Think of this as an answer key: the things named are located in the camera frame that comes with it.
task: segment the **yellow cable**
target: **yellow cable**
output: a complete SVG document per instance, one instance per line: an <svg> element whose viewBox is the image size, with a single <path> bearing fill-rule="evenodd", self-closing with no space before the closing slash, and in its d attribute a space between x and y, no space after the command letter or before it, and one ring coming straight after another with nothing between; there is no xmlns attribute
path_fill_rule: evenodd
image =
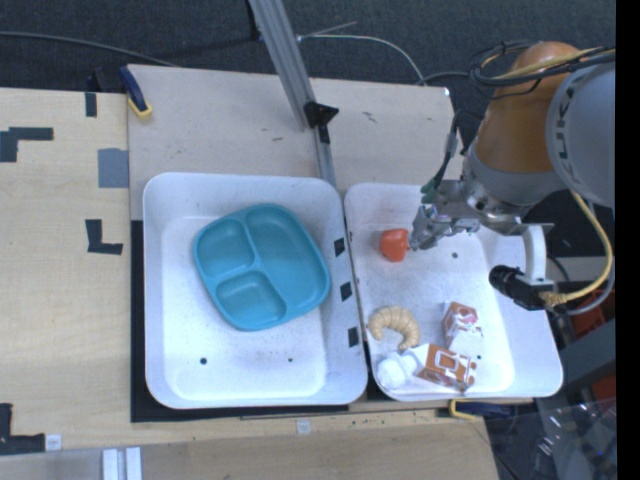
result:
<svg viewBox="0 0 640 480"><path fill-rule="evenodd" d="M595 218L595 216L589 211L589 207L582 200L582 197L580 197L580 195L573 190L571 191L571 195L576 200L576 203L578 203L578 206L585 214L587 219L589 219L589 222L591 222L596 232L598 233L598 237L602 241L602 245L604 246L605 250L605 267L600 276L595 281L581 290L571 293L541 292L540 298L545 302L545 305L547 307L564 304L570 300L575 300L579 297L583 297L584 295L587 295L596 290L607 279L609 273L611 272L611 266L613 265L613 249L611 248L611 243L609 242L607 234L605 233L604 229Z"/></svg>
<svg viewBox="0 0 640 480"><path fill-rule="evenodd" d="M473 414L468 414L466 412L458 411L457 403L458 403L458 400L456 400L455 398L449 400L449 414L451 416L453 416L454 418L461 419L461 420L472 420L472 421L475 421L475 420L479 419L477 416L474 416Z"/></svg>
<svg viewBox="0 0 640 480"><path fill-rule="evenodd" d="M509 71L507 73L503 73L502 75L498 75L496 79L504 79L504 78L515 78L517 76L522 75L530 75L535 73L536 71L542 70L544 68L559 66L566 62L571 62L580 57L588 54L589 52L596 50L596 48L588 48L586 50L580 50L579 52L569 53L567 55L562 55L560 57L554 57L552 59L542 60L540 62L536 62L535 64L529 64L528 66L521 67L520 69L516 69L514 71Z"/></svg>

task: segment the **white tray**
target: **white tray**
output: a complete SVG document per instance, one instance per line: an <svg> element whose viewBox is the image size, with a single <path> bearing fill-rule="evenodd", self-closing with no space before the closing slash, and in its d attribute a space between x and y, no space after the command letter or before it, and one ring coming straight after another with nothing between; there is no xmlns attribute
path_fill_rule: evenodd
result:
<svg viewBox="0 0 640 480"><path fill-rule="evenodd" d="M213 220L259 203L295 213L323 254L331 290L303 316L239 331L214 306L192 244ZM317 178L164 173L145 187L143 222L146 380L160 403L176 409L341 405L362 394L366 359L334 187ZM336 248L341 240L345 248ZM345 298L349 284L353 296Z"/></svg>
<svg viewBox="0 0 640 480"><path fill-rule="evenodd" d="M445 237L427 251L408 251L402 262L381 255L381 233L393 228L411 230L420 197L419 186L382 183L355 185L346 193L345 215L362 317L366 324L382 306L407 307L420 325L420 343L445 346L441 327L445 304L457 301L474 307L484 333L481 357L472 358L478 364L476 382L464 395L419 378L401 388L380 388L401 401L554 394L562 384L562 366L546 314L520 308L488 281L495 265L524 268L520 237L504 237L483 228L471 235ZM378 382L378 363L397 351L402 337L389 329L384 329L381 341L368 331L367 336Z"/></svg>

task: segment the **small cardboard box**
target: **small cardboard box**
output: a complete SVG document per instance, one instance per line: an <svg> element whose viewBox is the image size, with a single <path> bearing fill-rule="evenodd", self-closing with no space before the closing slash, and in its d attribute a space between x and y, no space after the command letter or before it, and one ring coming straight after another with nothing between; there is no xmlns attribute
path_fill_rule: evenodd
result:
<svg viewBox="0 0 640 480"><path fill-rule="evenodd" d="M425 352L425 347L424 367L416 373L416 376L442 386L457 389L461 393L474 384L475 378L472 374L477 365L468 356L447 350L433 343L420 347L422 353Z"/></svg>
<svg viewBox="0 0 640 480"><path fill-rule="evenodd" d="M482 327L471 306L451 302L442 317L442 330L447 348L471 356L481 353Z"/></svg>

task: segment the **toy croissant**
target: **toy croissant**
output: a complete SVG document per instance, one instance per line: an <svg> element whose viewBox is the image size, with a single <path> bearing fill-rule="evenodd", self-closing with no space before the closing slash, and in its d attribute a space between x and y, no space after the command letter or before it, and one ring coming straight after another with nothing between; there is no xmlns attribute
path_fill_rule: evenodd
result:
<svg viewBox="0 0 640 480"><path fill-rule="evenodd" d="M369 318L369 332L376 340L382 339L382 328L388 327L398 331L404 336L404 340L398 348L405 350L415 347L420 342L420 328L413 317L411 310L401 306L385 306L378 309Z"/></svg>

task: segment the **blue divided plate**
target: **blue divided plate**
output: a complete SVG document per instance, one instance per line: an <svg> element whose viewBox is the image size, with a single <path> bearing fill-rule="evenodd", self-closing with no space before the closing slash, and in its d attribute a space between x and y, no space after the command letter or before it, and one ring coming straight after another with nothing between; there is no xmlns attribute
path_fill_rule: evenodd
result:
<svg viewBox="0 0 640 480"><path fill-rule="evenodd" d="M232 326L259 331L301 316L327 297L329 270L298 218L260 204L205 226L193 244L196 266Z"/></svg>

